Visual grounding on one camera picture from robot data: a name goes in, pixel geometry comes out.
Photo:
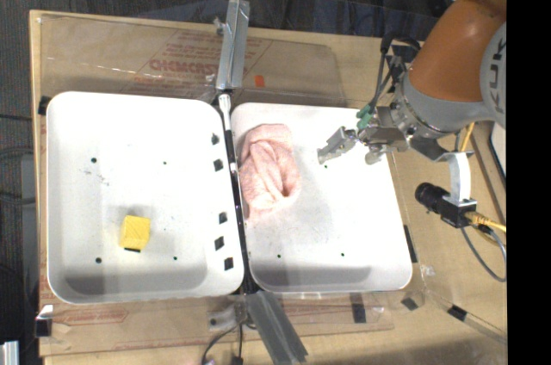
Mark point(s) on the yellow cube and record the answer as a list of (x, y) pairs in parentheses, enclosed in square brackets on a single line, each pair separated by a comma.
[(135, 231)]

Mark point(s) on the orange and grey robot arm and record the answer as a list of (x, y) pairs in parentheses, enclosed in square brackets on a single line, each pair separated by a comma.
[(452, 53)]

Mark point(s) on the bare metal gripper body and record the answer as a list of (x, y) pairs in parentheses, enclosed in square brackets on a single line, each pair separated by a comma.
[(387, 134)]

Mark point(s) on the white plastic tray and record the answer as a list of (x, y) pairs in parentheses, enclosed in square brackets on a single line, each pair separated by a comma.
[(142, 165), (344, 217)]

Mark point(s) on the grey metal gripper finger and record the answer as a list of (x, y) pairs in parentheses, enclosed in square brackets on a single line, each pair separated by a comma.
[(373, 156), (336, 144)]

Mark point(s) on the pink cloth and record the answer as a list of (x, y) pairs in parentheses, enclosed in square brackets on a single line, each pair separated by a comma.
[(267, 169)]

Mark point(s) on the thin black and white rod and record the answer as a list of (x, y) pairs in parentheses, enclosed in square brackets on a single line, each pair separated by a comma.
[(234, 182)]

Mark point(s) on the black cylinder on white bracket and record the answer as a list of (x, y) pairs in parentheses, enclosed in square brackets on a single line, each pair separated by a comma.
[(443, 203)]

